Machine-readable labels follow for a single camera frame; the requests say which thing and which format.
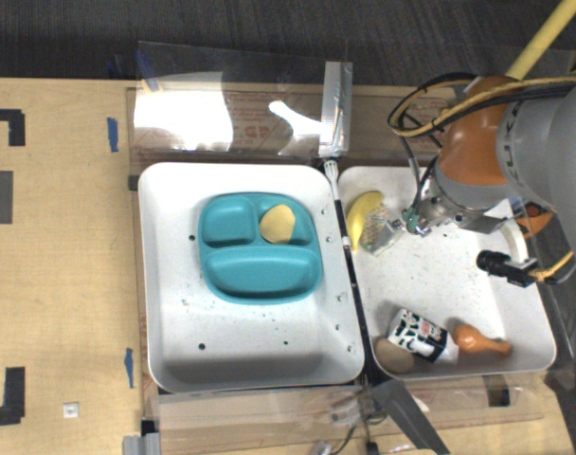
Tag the teal divided plate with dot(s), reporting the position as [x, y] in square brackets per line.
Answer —
[259, 273]

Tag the yellow banana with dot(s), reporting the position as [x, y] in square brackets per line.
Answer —
[358, 213]

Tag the black cylinder on white bracket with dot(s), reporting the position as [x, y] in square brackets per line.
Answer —
[503, 264]

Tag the yellow round biscuit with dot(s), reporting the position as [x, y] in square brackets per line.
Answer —
[277, 224]

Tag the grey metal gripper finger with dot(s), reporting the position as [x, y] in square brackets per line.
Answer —
[378, 245]
[394, 229]

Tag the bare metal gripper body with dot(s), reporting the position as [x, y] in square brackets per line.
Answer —
[446, 211]

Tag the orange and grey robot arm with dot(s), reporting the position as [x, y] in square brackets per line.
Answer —
[477, 159]

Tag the white plastic tray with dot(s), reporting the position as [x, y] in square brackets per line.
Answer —
[439, 282]
[250, 339]

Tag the black and white carton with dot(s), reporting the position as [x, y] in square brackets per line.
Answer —
[416, 332]

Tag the patterned tan packet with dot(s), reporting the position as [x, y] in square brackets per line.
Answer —
[375, 221]

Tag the orange chicken drumstick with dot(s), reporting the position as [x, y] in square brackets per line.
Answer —
[473, 339]

